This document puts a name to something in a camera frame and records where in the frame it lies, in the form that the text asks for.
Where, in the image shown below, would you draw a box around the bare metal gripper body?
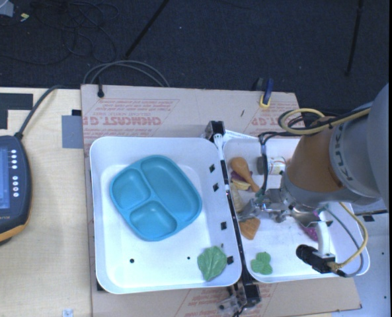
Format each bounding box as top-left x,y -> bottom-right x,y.
258,188 -> 303,223

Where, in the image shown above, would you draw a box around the cream toy cone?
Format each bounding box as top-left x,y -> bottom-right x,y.
230,190 -> 245,213

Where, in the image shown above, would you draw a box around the thin black and white rod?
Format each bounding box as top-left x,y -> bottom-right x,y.
214,133 -> 255,287

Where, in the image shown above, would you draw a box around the orange toy waffle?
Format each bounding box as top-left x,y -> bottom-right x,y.
238,217 -> 262,241

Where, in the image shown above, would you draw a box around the yellow toy chip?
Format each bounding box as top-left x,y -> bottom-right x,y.
231,179 -> 252,192

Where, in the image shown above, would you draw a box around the white plastic tray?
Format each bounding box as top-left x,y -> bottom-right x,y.
89,135 -> 243,295
222,136 -> 371,284

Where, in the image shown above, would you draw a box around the small white bottle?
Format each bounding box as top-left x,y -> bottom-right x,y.
256,156 -> 287,176

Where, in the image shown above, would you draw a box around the orange chicken drumstick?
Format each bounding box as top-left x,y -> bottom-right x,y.
229,157 -> 260,194

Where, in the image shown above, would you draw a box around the small green lettuce leaf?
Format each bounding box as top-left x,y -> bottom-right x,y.
250,251 -> 274,275

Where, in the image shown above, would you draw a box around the large green lettuce leaf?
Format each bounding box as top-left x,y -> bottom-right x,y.
196,245 -> 228,282

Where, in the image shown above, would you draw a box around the blue divided plate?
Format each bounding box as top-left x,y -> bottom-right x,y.
108,154 -> 204,243

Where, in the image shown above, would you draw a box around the brown cardboard board red print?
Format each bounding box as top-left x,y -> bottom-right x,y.
79,83 -> 363,317

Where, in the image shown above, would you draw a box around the black cylinder on white bracket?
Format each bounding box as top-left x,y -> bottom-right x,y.
295,209 -> 337,274

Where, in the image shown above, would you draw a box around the black block with thin wires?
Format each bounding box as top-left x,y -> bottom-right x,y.
205,120 -> 225,141
241,283 -> 262,307

